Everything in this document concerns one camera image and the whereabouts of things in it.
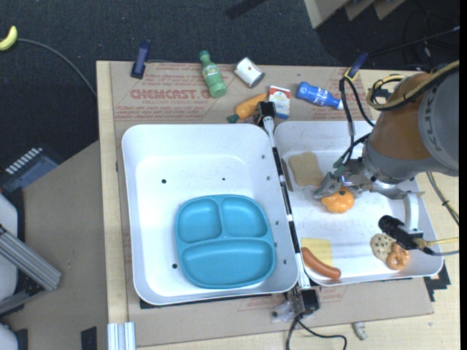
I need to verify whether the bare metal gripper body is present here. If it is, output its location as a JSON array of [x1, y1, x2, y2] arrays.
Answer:
[[340, 157, 403, 199]]

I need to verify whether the orange pumpkin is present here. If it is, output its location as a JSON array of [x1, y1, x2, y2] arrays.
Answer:
[[320, 186, 356, 215]]

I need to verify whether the tan bread slice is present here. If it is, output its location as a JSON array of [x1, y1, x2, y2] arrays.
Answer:
[[287, 151, 325, 187]]

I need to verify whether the white plastic tray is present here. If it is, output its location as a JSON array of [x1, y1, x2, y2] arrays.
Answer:
[[121, 122, 301, 307], [273, 120, 445, 287]]

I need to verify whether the thin black and white rod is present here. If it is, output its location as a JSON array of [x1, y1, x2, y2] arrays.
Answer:
[[263, 116, 312, 291]]

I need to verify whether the chocolate chip biscuit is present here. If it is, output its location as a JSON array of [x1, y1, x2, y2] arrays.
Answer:
[[369, 233, 397, 262]]

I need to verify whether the yellow cheese slice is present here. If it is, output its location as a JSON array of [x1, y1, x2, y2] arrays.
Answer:
[[301, 237, 334, 268]]

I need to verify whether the brown pretzel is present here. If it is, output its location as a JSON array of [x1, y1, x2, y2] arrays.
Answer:
[[385, 243, 412, 272]]

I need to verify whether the orange sausage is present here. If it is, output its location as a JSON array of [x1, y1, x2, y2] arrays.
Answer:
[[301, 246, 342, 281]]

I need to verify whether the blue bottle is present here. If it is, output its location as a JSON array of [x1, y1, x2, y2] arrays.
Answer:
[[295, 81, 345, 112]]

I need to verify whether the white and orange carton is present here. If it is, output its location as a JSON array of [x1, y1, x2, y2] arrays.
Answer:
[[267, 84, 292, 120]]

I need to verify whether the orange carrot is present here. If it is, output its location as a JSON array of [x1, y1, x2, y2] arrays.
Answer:
[[226, 92, 269, 125]]

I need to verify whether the blue divided plate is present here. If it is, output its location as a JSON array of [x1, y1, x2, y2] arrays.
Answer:
[[173, 193, 277, 290]]

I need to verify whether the white can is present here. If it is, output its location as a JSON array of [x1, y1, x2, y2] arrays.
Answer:
[[233, 56, 266, 89]]

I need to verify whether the green bottle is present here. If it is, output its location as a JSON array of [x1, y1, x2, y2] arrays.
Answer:
[[198, 49, 228, 99]]

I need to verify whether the brown cardboard board red print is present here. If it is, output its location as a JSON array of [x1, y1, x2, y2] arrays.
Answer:
[[109, 61, 436, 348]]

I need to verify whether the yellow banana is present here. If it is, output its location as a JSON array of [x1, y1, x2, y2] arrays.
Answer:
[[0, 25, 19, 53]]

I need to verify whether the black block with thin wires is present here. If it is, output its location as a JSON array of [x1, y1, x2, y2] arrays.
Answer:
[[284, 288, 323, 317], [255, 101, 277, 127]]

